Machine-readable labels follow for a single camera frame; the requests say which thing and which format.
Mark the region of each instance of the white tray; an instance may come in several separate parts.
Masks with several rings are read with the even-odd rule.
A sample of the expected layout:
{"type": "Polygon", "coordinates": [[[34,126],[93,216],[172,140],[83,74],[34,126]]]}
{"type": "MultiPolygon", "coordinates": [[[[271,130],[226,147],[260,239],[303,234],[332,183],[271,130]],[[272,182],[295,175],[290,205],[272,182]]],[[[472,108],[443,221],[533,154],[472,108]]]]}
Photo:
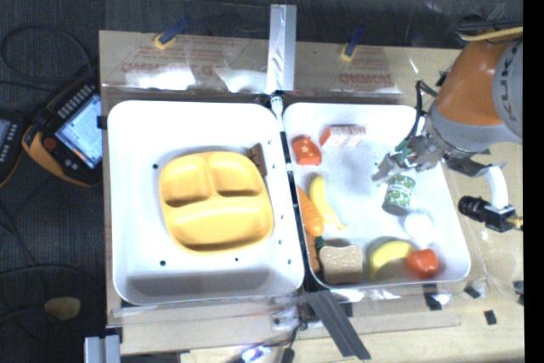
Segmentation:
{"type": "MultiPolygon", "coordinates": [[[[361,289],[391,285],[422,284],[427,282],[450,282],[462,280],[470,270],[470,255],[462,233],[455,206],[445,181],[442,167],[416,173],[406,173],[416,181],[416,190],[411,202],[414,210],[421,210],[433,220],[433,235],[430,243],[415,241],[405,232],[403,219],[382,210],[386,184],[377,186],[371,180],[377,165],[387,152],[407,135],[415,121],[415,110],[401,105],[345,105],[294,103],[284,112],[284,125],[293,162],[296,183],[308,193],[311,179],[323,174],[326,181],[326,197],[346,230],[327,225],[324,239],[332,245],[357,245],[368,260],[368,249],[380,238],[399,238],[415,243],[417,247],[432,248],[439,258],[439,270],[426,281],[414,280],[402,269],[392,270],[381,281],[371,280],[369,268],[364,268],[365,279],[358,286],[335,286],[335,288],[359,287],[361,289]],[[355,148],[322,148],[322,163],[319,166],[296,164],[292,151],[293,140],[309,136],[319,146],[320,136],[329,126],[361,125],[366,133],[355,148]]],[[[317,281],[328,286],[318,275],[317,281]]]]}
{"type": "Polygon", "coordinates": [[[260,105],[125,101],[108,115],[113,282],[129,303],[276,296],[295,292],[304,267],[281,137],[260,105]],[[274,230],[251,247],[192,254],[167,233],[158,180],[173,158],[246,153],[261,144],[274,230]]]}

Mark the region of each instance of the transparent plastic sheet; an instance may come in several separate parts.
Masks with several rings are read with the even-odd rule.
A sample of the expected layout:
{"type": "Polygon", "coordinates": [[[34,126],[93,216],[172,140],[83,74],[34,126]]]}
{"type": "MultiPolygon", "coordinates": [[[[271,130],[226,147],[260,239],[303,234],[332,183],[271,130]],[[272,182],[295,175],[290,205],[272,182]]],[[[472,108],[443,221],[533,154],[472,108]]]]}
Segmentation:
{"type": "MultiPolygon", "coordinates": [[[[129,30],[130,34],[138,35],[138,38],[143,38],[142,33],[140,33],[143,32],[146,38],[145,43],[152,44],[152,38],[156,36],[158,32],[170,26],[173,20],[177,20],[179,16],[182,15],[179,10],[176,9],[180,4],[186,5],[187,3],[179,0],[108,0],[106,15],[107,31],[101,35],[101,44],[107,41],[102,38],[103,35],[106,35],[106,37],[111,36],[111,41],[115,41],[117,39],[116,37],[128,37],[128,39],[130,39],[132,35],[124,33],[126,30],[129,30]],[[170,9],[174,9],[175,12],[166,14],[164,12],[165,4],[168,5],[170,9]],[[133,20],[133,18],[127,14],[127,11],[130,10],[130,8],[124,8],[127,5],[132,5],[131,8],[137,11],[144,11],[144,13],[141,13],[141,15],[133,13],[129,14],[131,16],[133,15],[133,20]],[[157,11],[160,11],[158,14],[160,17],[158,21],[154,21],[150,16],[157,14],[157,11]],[[110,34],[111,31],[121,31],[122,33],[110,34]]],[[[198,3],[193,2],[189,2],[189,4],[198,5],[198,3]]],[[[207,4],[207,8],[210,8],[211,10],[214,10],[215,7],[216,4],[207,4]]],[[[221,5],[219,8],[240,10],[240,8],[245,7],[238,5],[221,5]]],[[[257,16],[261,19],[261,24],[266,22],[269,18],[269,9],[258,7],[255,10],[259,11],[257,16]]],[[[259,32],[255,31],[253,35],[259,36],[259,38],[263,37],[264,39],[268,37],[268,29],[266,32],[259,32]]],[[[159,87],[161,90],[156,89],[156,87],[147,88],[147,85],[142,88],[141,84],[136,82],[128,84],[126,81],[118,81],[119,77],[122,77],[122,75],[120,75],[120,70],[117,67],[130,56],[135,57],[139,55],[136,40],[134,40],[133,44],[128,44],[127,47],[123,49],[124,51],[117,50],[109,43],[102,44],[102,54],[104,52],[115,54],[111,59],[105,59],[105,57],[102,57],[101,59],[101,62],[104,63],[104,69],[102,70],[103,112],[107,114],[116,103],[125,99],[202,99],[205,101],[220,99],[221,101],[243,100],[262,104],[265,102],[266,96],[254,93],[255,90],[248,88],[237,88],[235,92],[232,92],[228,86],[223,86],[226,84],[226,81],[223,80],[225,76],[221,77],[218,73],[220,67],[224,68],[223,72],[266,72],[268,42],[260,40],[259,38],[248,38],[246,40],[244,38],[246,36],[247,35],[242,36],[239,32],[235,35],[232,33],[229,34],[228,32],[220,32],[217,36],[181,36],[176,43],[184,43],[182,44],[184,48],[197,47],[197,43],[193,42],[198,40],[191,40],[192,37],[200,38],[201,41],[202,38],[205,40],[208,38],[225,38],[224,40],[216,40],[226,41],[227,43],[220,49],[220,53],[218,53],[219,60],[217,58],[212,60],[212,73],[219,78],[218,80],[214,77],[215,80],[213,81],[213,84],[219,84],[219,86],[205,85],[202,87],[201,85],[204,84],[204,81],[199,82],[196,79],[192,85],[197,86],[162,86],[159,87]],[[232,37],[243,40],[244,43],[246,43],[246,46],[242,50],[240,50],[240,47],[233,49],[233,46],[230,45],[230,39],[232,37]]],[[[422,57],[420,52],[416,49],[367,46],[358,48],[357,53],[361,58],[350,65],[346,62],[342,62],[339,58],[342,47],[342,44],[298,42],[295,90],[290,93],[289,98],[293,97],[294,99],[301,100],[317,99],[318,101],[345,98],[346,100],[355,99],[360,103],[371,102],[376,104],[387,103],[413,106],[416,100],[414,92],[415,81],[421,77],[432,77],[438,80],[439,70],[449,68],[455,59],[454,54],[449,50],[433,49],[432,51],[427,51],[422,57]]],[[[194,59],[184,52],[184,56],[181,60],[181,64],[183,64],[181,70],[184,72],[188,71],[193,77],[196,77],[197,75],[195,72],[199,67],[195,66],[194,59]]],[[[161,65],[159,65],[158,70],[168,74],[169,71],[162,65],[169,65],[172,63],[160,62],[159,64],[161,65]]],[[[179,67],[180,62],[178,62],[177,65],[176,62],[173,64],[174,66],[179,67]]],[[[460,186],[463,186],[464,181],[459,182],[456,179],[450,181],[449,174],[451,171],[447,169],[444,171],[450,187],[451,183],[456,184],[456,187],[453,189],[455,192],[460,192],[460,186]]],[[[456,325],[456,323],[459,322],[458,316],[455,312],[449,310],[449,307],[455,302],[456,298],[459,296],[463,297],[463,291],[465,291],[468,286],[477,289],[479,295],[484,296],[487,292],[486,289],[490,275],[491,277],[500,276],[500,282],[504,283],[508,283],[509,281],[512,281],[512,279],[518,278],[518,275],[513,274],[512,271],[500,275],[498,274],[498,271],[494,274],[493,271],[487,270],[482,259],[482,252],[486,249],[491,249],[491,247],[487,245],[487,241],[494,240],[495,237],[487,237],[487,241],[484,241],[483,234],[479,234],[481,225],[478,227],[475,225],[477,223],[469,221],[463,216],[460,216],[460,223],[463,227],[472,260],[472,267],[468,276],[465,277],[464,280],[456,283],[440,283],[435,288],[432,288],[431,292],[426,292],[426,289],[422,288],[422,286],[392,286],[391,288],[384,287],[364,290],[363,292],[356,291],[347,297],[340,292],[338,297],[341,301],[348,300],[349,303],[353,304],[353,323],[356,325],[358,332],[384,332],[398,329],[456,325]],[[427,297],[436,301],[441,310],[432,311],[429,308],[427,297]],[[400,327],[399,320],[407,319],[410,321],[403,322],[402,327],[400,327]]],[[[505,289],[506,291],[511,290],[509,286],[505,286],[505,289]]],[[[108,295],[108,302],[110,323],[112,325],[121,323],[122,325],[133,326],[144,326],[149,324],[148,310],[157,310],[157,314],[170,313],[168,312],[170,309],[183,309],[193,304],[159,304],[148,308],[129,308],[126,310],[126,307],[123,306],[123,301],[115,294],[115,291],[112,291],[111,287],[108,295]]],[[[240,301],[224,302],[227,305],[231,305],[232,303],[239,303],[240,301]]],[[[217,302],[199,302],[196,306],[199,306],[200,304],[203,306],[211,304],[213,306],[216,303],[217,302]]],[[[258,311],[261,310],[262,307],[268,307],[267,303],[264,303],[264,306],[261,306],[258,311]]],[[[161,324],[161,317],[162,315],[158,315],[152,323],[161,324]]],[[[211,319],[206,318],[200,321],[207,323],[208,321],[211,321],[211,319]]],[[[320,335],[326,335],[326,331],[320,329],[318,325],[316,330],[309,328],[308,333],[306,334],[308,337],[312,337],[312,335],[320,337],[320,335]]],[[[216,345],[206,343],[204,346],[216,345]]]]}

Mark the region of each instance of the divided yellow dish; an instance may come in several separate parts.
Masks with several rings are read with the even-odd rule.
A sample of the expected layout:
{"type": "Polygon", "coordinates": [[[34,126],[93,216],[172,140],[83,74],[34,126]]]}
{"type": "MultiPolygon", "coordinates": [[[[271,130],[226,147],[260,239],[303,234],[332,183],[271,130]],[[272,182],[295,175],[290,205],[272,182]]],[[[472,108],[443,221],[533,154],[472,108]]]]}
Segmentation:
{"type": "Polygon", "coordinates": [[[240,153],[210,151],[173,159],[161,171],[159,196],[168,233],[192,252],[248,247],[274,228],[263,177],[240,153]]]}

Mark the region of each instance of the yellow plate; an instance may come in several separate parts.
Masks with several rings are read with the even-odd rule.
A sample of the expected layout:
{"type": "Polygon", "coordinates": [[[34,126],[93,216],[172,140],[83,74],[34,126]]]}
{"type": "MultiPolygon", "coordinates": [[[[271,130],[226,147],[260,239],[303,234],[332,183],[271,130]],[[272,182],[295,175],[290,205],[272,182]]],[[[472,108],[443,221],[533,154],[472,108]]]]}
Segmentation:
{"type": "Polygon", "coordinates": [[[168,233],[192,252],[251,246],[274,228],[263,177],[240,153],[211,151],[173,159],[161,171],[159,193],[168,233]]]}

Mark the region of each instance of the green object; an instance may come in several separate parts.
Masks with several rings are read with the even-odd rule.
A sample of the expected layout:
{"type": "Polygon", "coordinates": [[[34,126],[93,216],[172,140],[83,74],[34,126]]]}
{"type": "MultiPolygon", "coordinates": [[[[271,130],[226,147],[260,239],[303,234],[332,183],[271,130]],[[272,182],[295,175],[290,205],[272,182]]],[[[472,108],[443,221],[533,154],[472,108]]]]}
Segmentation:
{"type": "Polygon", "coordinates": [[[406,215],[415,188],[416,181],[410,177],[397,174],[389,178],[382,209],[393,215],[406,215]]]}

